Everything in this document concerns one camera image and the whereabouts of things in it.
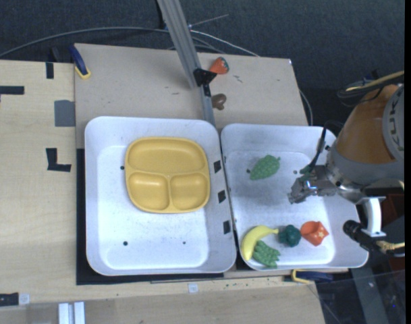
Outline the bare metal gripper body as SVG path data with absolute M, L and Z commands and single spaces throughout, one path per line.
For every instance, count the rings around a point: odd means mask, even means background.
M 364 186 L 345 177 L 336 167 L 316 165 L 304 181 L 304 189 L 309 195 L 333 196 L 357 202 L 364 196 Z

